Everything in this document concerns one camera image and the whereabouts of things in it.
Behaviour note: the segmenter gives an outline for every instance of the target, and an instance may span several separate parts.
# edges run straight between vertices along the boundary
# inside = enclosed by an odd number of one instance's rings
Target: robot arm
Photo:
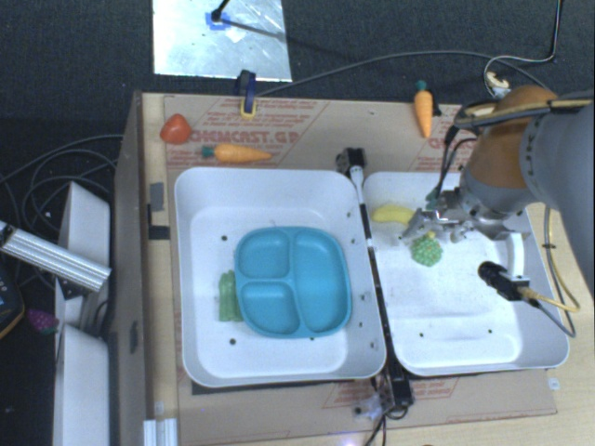
[[[593,294],[593,93],[580,97],[582,107],[572,108],[568,101],[572,109],[519,118],[515,108],[539,103],[543,107],[546,102],[554,108],[551,101],[563,106],[563,99],[536,86],[511,91],[494,110],[509,113],[509,119],[478,136],[460,186],[440,191],[432,210],[418,210],[403,236],[450,230],[456,242],[466,230],[474,229],[500,240],[510,234],[504,226],[507,218],[529,203],[543,202],[560,211]]]

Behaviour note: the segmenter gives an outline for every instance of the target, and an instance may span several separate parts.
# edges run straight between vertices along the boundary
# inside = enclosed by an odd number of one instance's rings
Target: blue plate
[[[321,230],[249,232],[235,250],[235,282],[245,322],[263,335],[330,335],[351,315],[345,257],[337,240]]]

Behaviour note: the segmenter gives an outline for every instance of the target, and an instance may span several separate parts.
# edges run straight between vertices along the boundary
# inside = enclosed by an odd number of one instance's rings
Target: silver metal sheet
[[[155,73],[291,81],[281,0],[231,0],[213,24],[221,1],[152,0]]]

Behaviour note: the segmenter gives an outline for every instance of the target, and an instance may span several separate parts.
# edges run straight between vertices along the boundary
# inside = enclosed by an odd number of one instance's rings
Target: white plastic tub
[[[423,207],[437,180],[428,173],[375,173],[364,184],[369,212],[386,203]],[[447,177],[444,189],[457,182],[457,176]],[[552,297],[528,216],[511,221],[510,228],[523,232],[524,275],[533,289]],[[553,322],[524,302],[505,300],[479,278],[483,261],[507,266],[505,242],[479,232],[460,243],[441,241],[442,259],[427,268],[412,259],[408,246],[395,243],[404,225],[373,222],[371,228],[394,348],[407,370],[471,374],[549,368],[566,360],[568,340]],[[560,318],[557,309],[547,308]]]
[[[175,186],[182,305],[182,356],[207,387],[367,378],[383,366],[378,317],[359,204],[351,182],[328,171],[193,168]],[[340,244],[350,276],[351,315],[328,336],[271,338],[244,322],[218,320],[218,281],[233,269],[249,231],[324,230]]]

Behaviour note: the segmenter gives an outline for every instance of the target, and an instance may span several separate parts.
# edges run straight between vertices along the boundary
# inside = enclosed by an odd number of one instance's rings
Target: orange carrot
[[[188,140],[192,128],[186,118],[181,114],[174,114],[165,121],[159,137],[168,144],[183,144]]]
[[[417,122],[421,128],[424,138],[428,138],[431,133],[431,116],[434,114],[434,101],[431,93],[426,89],[425,81],[417,81],[416,96],[414,98],[414,107],[416,108]]]
[[[259,162],[269,160],[272,154],[252,149],[243,145],[218,144],[213,147],[203,147],[203,157],[212,157],[215,155],[217,160],[226,164],[247,164],[249,162]]]

